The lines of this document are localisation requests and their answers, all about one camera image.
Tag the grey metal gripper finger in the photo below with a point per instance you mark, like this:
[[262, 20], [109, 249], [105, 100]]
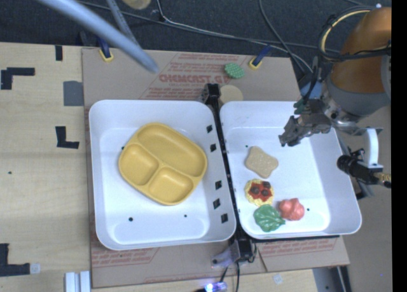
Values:
[[287, 130], [297, 138]]

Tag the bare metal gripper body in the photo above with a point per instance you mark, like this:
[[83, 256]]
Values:
[[318, 120]]

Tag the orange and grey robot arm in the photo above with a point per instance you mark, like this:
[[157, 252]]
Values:
[[362, 61]]

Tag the tan toy bread slice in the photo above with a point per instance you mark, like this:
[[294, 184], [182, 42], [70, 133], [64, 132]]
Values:
[[260, 162]]

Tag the white plastic tray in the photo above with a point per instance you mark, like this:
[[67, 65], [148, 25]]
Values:
[[159, 227], [311, 189]]

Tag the yellow toy pizza slice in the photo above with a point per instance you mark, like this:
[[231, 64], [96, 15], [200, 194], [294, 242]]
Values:
[[259, 192]]

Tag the beige round disc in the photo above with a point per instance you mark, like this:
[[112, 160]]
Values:
[[232, 93]]

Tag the red toy food lump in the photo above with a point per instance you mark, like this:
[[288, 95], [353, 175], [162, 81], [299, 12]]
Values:
[[292, 209]]

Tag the green round toy biscuit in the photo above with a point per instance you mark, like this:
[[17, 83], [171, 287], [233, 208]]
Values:
[[234, 70]]

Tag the green toy lettuce leaf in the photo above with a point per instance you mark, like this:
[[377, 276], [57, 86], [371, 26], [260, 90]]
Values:
[[267, 219]]

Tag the yellow divided plate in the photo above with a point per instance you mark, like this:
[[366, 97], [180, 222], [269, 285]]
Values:
[[162, 163]]

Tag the brown cardboard board red print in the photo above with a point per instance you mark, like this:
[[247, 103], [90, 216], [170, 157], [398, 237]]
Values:
[[127, 74]]

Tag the black cylinder on white bracket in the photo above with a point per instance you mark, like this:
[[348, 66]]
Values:
[[359, 166]]

